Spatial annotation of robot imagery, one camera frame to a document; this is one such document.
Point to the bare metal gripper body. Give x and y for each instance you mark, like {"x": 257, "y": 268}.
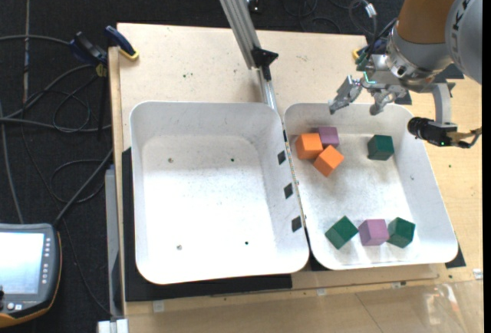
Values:
{"x": 387, "y": 76}

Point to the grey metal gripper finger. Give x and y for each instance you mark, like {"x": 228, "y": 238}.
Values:
{"x": 344, "y": 95}
{"x": 383, "y": 99}

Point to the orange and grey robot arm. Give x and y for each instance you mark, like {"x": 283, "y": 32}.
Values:
{"x": 429, "y": 5}

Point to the purple cube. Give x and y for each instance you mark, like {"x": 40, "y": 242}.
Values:
{"x": 329, "y": 135}
{"x": 373, "y": 232}

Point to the green cube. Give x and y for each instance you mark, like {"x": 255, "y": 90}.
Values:
{"x": 401, "y": 232}
{"x": 341, "y": 232}
{"x": 380, "y": 147}

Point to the orange cube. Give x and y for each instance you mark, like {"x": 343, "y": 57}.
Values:
{"x": 308, "y": 146}
{"x": 328, "y": 161}

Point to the white plastic tray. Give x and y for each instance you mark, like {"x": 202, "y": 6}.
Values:
{"x": 364, "y": 193}
{"x": 203, "y": 201}

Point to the pale wood board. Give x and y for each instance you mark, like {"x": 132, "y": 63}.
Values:
{"x": 192, "y": 66}

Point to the black cylinder on white bracket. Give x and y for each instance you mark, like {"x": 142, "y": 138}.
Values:
{"x": 431, "y": 130}

